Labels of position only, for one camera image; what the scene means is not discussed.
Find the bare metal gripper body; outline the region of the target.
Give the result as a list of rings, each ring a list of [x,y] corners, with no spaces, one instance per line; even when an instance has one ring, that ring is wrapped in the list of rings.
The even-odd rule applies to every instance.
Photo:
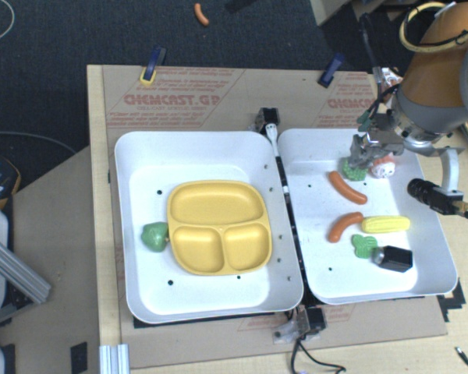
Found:
[[[376,114],[367,130],[367,145],[380,145],[380,157],[389,154],[402,155],[411,151],[425,157],[438,157],[443,148],[437,148],[434,143],[439,141],[444,133],[433,133],[416,125],[404,114]]]

